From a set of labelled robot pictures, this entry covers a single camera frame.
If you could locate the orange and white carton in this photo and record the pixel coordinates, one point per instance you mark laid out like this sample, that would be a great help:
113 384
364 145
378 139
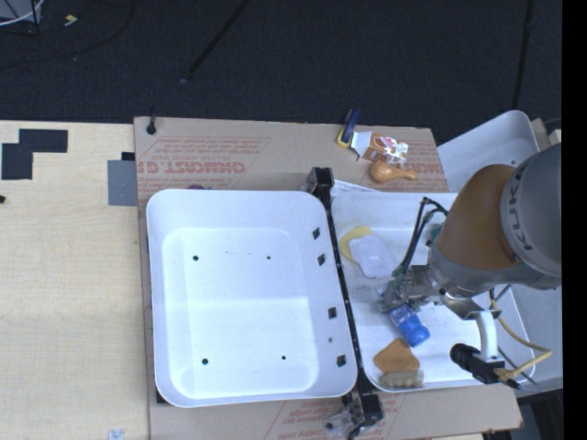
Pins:
383 148

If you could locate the brown toy chicken drumstick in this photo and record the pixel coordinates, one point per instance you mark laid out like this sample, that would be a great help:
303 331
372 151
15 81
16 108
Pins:
384 171

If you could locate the white plastic tray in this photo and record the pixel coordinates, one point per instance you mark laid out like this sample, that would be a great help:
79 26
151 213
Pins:
454 346
247 300

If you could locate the black cylinder on white bracket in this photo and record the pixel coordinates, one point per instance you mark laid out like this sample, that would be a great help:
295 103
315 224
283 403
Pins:
472 359

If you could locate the thin black and white rod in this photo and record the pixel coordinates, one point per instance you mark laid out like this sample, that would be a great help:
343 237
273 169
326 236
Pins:
341 268

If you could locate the yellow flat toy food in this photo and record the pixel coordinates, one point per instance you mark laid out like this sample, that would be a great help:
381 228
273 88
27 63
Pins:
346 241

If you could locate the blue plastic bottle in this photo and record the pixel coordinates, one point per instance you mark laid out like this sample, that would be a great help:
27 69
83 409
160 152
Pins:
413 328

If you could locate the brown cardboard board red print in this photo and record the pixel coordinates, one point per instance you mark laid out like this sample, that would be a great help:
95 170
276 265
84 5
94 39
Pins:
284 163

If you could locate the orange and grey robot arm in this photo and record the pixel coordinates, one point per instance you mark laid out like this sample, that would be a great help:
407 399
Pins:
486 227

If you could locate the brown toy bread slice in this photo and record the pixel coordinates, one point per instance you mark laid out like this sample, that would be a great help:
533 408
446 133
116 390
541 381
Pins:
396 358

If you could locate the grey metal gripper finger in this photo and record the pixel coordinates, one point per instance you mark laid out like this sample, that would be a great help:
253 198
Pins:
400 307
389 292

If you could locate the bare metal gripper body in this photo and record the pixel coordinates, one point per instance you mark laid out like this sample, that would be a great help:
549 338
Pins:
419 287

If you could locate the purple toy grapes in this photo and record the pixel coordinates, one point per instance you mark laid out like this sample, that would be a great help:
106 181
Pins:
196 186

